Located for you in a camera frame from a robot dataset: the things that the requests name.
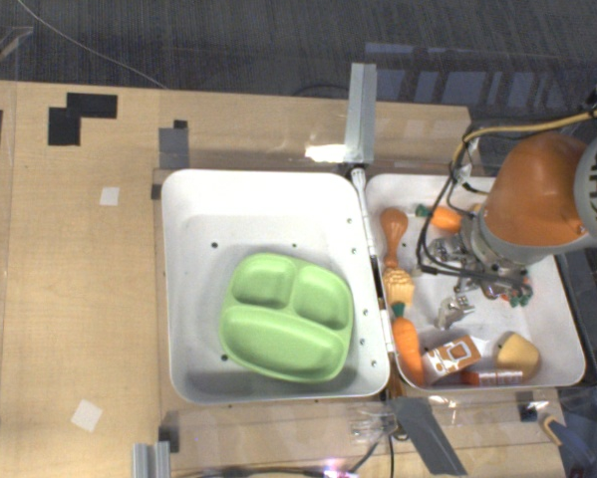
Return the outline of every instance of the wooden table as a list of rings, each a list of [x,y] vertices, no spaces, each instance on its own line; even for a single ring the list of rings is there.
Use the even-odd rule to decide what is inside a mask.
[[[68,92],[118,96],[117,118],[82,119],[81,146],[49,146],[49,108],[64,108]],[[254,422],[259,407],[238,425],[228,407],[181,403],[162,373],[150,198],[158,129],[187,121],[192,165],[300,169],[306,145],[343,142],[346,103],[0,82],[0,110],[0,478],[130,476],[132,445],[154,443],[176,409],[188,430],[212,420],[205,459],[214,451],[226,462],[234,455],[220,446],[239,441],[241,455],[273,461]],[[377,158],[445,164],[467,123],[464,108],[378,104]],[[120,190],[118,205],[100,204],[105,187]],[[539,395],[560,414],[554,391]],[[83,399],[103,410],[92,432],[71,422]],[[537,424],[518,421],[512,395],[463,401],[471,407],[440,419],[469,474],[561,476],[557,449]],[[324,420],[296,414],[294,460],[309,461],[309,448],[335,434],[341,453],[332,455],[361,455],[348,408],[333,402]],[[450,412],[465,418],[452,422]],[[184,447],[174,469],[203,465]],[[388,476],[385,451],[363,476]],[[397,476],[429,476],[410,442],[396,452]]]

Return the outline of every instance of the toy bread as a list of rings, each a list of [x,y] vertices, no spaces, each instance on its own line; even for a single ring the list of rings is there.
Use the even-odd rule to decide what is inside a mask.
[[[495,356],[495,366],[521,370],[523,379],[530,379],[539,368],[539,350],[526,338],[512,333],[500,344]]]
[[[385,285],[385,294],[389,306],[395,303],[404,303],[410,307],[414,301],[414,281],[404,269],[387,269],[382,277]]]

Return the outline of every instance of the toy carrot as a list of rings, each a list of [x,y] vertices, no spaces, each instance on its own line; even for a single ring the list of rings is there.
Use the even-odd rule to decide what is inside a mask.
[[[407,376],[417,385],[425,383],[425,371],[420,356],[420,341],[416,327],[404,317],[396,317],[392,324],[396,349],[405,364]]]
[[[461,227],[461,216],[447,207],[436,207],[434,215],[431,217],[431,224],[456,234]]]

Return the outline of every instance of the green divided plate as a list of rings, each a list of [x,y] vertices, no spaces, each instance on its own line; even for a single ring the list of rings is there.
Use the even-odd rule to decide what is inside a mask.
[[[304,260],[258,253],[234,271],[220,316],[227,355],[294,382],[323,382],[342,369],[353,297],[338,275]]]

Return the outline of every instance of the cable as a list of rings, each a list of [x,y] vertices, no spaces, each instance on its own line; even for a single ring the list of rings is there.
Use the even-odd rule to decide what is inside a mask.
[[[416,258],[418,259],[418,266],[420,267],[421,271],[423,271],[424,273],[430,273],[430,274],[435,274],[435,275],[441,274],[441,275],[445,275],[445,276],[454,276],[457,278],[474,278],[474,279],[477,279],[480,281],[503,283],[503,284],[506,284],[506,285],[512,287],[513,289],[516,289],[519,292],[521,292],[521,290],[523,288],[523,285],[521,282],[517,282],[510,278],[504,278],[499,275],[480,273],[477,271],[471,271],[469,269],[465,269],[465,268],[461,268],[461,267],[455,267],[450,264],[445,264],[444,262],[441,262],[436,257],[434,257],[431,254],[431,252],[429,251],[429,247],[427,245],[427,232],[429,230],[431,218],[433,217],[434,211],[438,208],[438,205],[440,205],[440,201],[443,199],[443,197],[445,196],[445,193],[447,192],[449,186],[452,183],[453,183],[453,179],[451,178],[451,176],[449,176],[447,178],[447,182],[445,182],[445,185],[440,190],[440,194],[436,198],[434,205],[431,208],[431,211],[430,211],[429,215],[427,216],[425,223],[423,224],[422,230],[420,231],[420,236],[418,237],[418,243],[416,245]],[[423,251],[424,251],[427,259],[429,259],[432,263],[436,264],[440,268],[425,265],[422,260],[422,252]]]
[[[389,478],[394,478],[394,473],[396,471],[396,455],[394,453],[394,441],[391,435],[387,436],[389,439],[389,454],[391,455],[391,466],[389,471]]]
[[[380,441],[378,440],[372,444],[369,450],[367,450],[367,453],[365,453],[365,455],[349,469],[349,472],[355,473],[358,469],[360,469],[360,467],[374,454],[374,451],[379,443]],[[179,478],[248,478],[250,476],[270,473],[296,474],[310,478],[322,478],[324,476],[323,471],[300,467],[261,467],[258,469],[249,467],[228,467],[220,471],[209,471],[209,474],[205,474],[204,471],[200,471],[198,473],[186,474],[180,476]]]
[[[353,466],[351,466],[349,468],[349,472],[350,473],[355,473],[356,471],[358,471],[358,469],[360,469],[360,467],[367,462],[367,460],[369,460],[369,458],[374,454],[374,451],[376,451],[376,448],[378,447],[378,443],[380,442],[380,440],[376,441],[375,443],[373,443],[371,445],[371,447],[369,448],[369,450],[367,451],[367,453],[365,453],[365,456],[362,457],[358,462],[356,462]]]
[[[313,91],[313,90],[318,90],[318,89],[334,89],[334,90],[338,90],[341,92],[349,92],[349,88],[348,87],[343,87],[342,85],[336,85],[336,84],[311,84],[311,85],[306,85],[304,87],[301,87],[300,89],[294,91],[291,95],[293,97],[296,96],[300,96],[301,94],[304,94],[308,91]]]
[[[548,131],[552,129],[558,129],[560,127],[565,127],[566,125],[571,125],[578,122],[584,122],[585,120],[593,120],[597,119],[597,110],[584,112],[582,114],[577,114],[576,116],[566,117],[563,119],[556,119],[551,120],[548,122],[540,122],[540,123],[529,123],[529,124],[521,124],[521,125],[499,125],[499,126],[492,126],[492,127],[482,127],[481,129],[477,129],[471,132],[468,132],[462,139],[461,145],[457,148],[455,153],[453,154],[453,162],[456,159],[457,155],[461,151],[461,149],[468,145],[469,142],[473,141],[479,136],[484,134],[491,134],[495,132],[539,132],[539,131]]]
[[[19,5],[21,5],[21,7],[23,7],[23,9],[28,14],[30,14],[30,16],[32,16],[35,20],[37,20],[39,23],[41,23],[45,27],[47,27],[50,30],[52,30],[55,34],[59,35],[60,37],[63,37],[66,41],[69,41],[70,43],[78,46],[79,48],[83,48],[87,52],[89,52],[89,53],[91,53],[91,54],[93,54],[93,55],[95,55],[97,57],[100,57],[100,58],[102,58],[104,60],[107,60],[108,62],[112,62],[113,64],[116,64],[117,66],[119,66],[119,67],[121,67],[123,69],[127,69],[128,71],[131,71],[131,72],[135,73],[136,75],[139,75],[140,77],[148,80],[149,82],[155,84],[157,87],[160,87],[161,89],[167,89],[167,87],[164,84],[162,84],[158,80],[155,80],[154,78],[146,75],[145,73],[142,73],[138,69],[135,69],[132,66],[129,66],[128,64],[124,64],[123,62],[120,62],[120,61],[118,61],[116,59],[113,59],[112,57],[109,57],[108,55],[100,53],[100,52],[98,52],[98,51],[90,48],[89,46],[86,46],[85,44],[80,43],[76,39],[73,39],[72,37],[70,37],[66,33],[62,32],[61,30],[59,30],[58,28],[52,26],[50,23],[48,23],[43,18],[41,18],[32,9],[30,9],[30,7],[28,7],[23,0],[16,0],[16,1],[19,3]]]
[[[458,213],[459,213],[459,214],[461,214],[462,216],[466,216],[466,215],[470,214],[470,212],[469,212],[469,211],[467,211],[467,210],[464,210],[464,209],[460,209],[459,207],[457,207],[457,206],[455,206],[455,205],[453,205],[453,204],[451,203],[451,201],[450,201],[450,198],[451,198],[451,197],[452,197],[452,195],[453,195],[453,190],[454,190],[454,189],[455,189],[455,183],[454,183],[454,182],[452,182],[452,183],[450,184],[450,189],[448,190],[448,194],[447,194],[447,205],[448,205],[448,207],[450,207],[450,208],[451,208],[452,210],[454,210],[455,212],[458,212]]]

